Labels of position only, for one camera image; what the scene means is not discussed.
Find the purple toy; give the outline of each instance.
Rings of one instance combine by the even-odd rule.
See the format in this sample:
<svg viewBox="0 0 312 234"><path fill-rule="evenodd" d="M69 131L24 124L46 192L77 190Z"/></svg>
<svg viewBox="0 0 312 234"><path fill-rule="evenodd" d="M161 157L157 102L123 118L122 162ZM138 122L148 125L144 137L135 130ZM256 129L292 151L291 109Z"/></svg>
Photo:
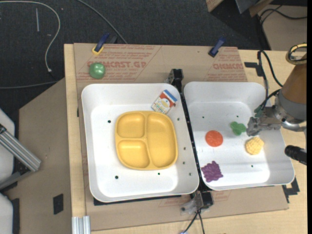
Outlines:
<svg viewBox="0 0 312 234"><path fill-rule="evenodd" d="M201 168L204 173L205 179L207 182L211 182L213 180L218 180L223 177L219 165L213 161L211 164L208 163L204 167Z"/></svg>

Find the tray hinge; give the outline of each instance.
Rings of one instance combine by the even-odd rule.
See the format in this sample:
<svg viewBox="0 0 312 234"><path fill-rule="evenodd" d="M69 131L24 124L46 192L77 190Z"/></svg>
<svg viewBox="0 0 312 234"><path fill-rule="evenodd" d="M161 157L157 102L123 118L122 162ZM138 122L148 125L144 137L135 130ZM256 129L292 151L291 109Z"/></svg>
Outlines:
<svg viewBox="0 0 312 234"><path fill-rule="evenodd" d="M213 204L214 199L210 191L197 191L194 197L180 208L181 215L194 214L198 210L207 211Z"/></svg>

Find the green ball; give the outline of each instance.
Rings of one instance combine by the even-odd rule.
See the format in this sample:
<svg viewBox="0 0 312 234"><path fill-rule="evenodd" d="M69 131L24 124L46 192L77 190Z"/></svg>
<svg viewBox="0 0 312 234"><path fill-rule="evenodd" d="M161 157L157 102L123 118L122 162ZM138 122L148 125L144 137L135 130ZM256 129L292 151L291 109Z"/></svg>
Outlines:
<svg viewBox="0 0 312 234"><path fill-rule="evenodd" d="M102 63L94 62L90 65L89 74L94 79L101 79L105 75L105 66Z"/></svg>

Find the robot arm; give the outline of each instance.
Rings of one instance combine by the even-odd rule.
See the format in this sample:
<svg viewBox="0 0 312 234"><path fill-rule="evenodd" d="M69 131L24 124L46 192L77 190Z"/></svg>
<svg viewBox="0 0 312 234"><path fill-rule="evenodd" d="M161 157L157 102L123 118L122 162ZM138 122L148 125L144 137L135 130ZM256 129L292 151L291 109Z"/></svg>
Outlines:
<svg viewBox="0 0 312 234"><path fill-rule="evenodd" d="M255 136L263 130L283 127L295 132L304 132L307 140L307 126L302 126L302 123L307 121L307 55L301 60L292 60L291 54L297 48L297 45L292 47L286 55L286 60L295 64L293 71L283 87L273 93L274 105L255 110L255 117L251 117L248 122L248 136ZM305 149L287 146L285 154L307 164L307 145Z"/></svg>

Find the blue clamp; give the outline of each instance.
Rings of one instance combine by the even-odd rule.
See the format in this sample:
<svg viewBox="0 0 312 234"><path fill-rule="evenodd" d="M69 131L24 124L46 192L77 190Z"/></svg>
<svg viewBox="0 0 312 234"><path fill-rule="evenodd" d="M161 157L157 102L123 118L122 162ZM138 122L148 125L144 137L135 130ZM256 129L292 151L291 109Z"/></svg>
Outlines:
<svg viewBox="0 0 312 234"><path fill-rule="evenodd" d="M215 57L216 54L219 52L218 49L225 43L225 38L220 37L216 45L209 51L209 55Z"/></svg>
<svg viewBox="0 0 312 234"><path fill-rule="evenodd" d="M108 37L109 33L106 33L101 37L97 45L92 49L93 54L98 56L102 52L102 50L104 49L104 43L107 41Z"/></svg>

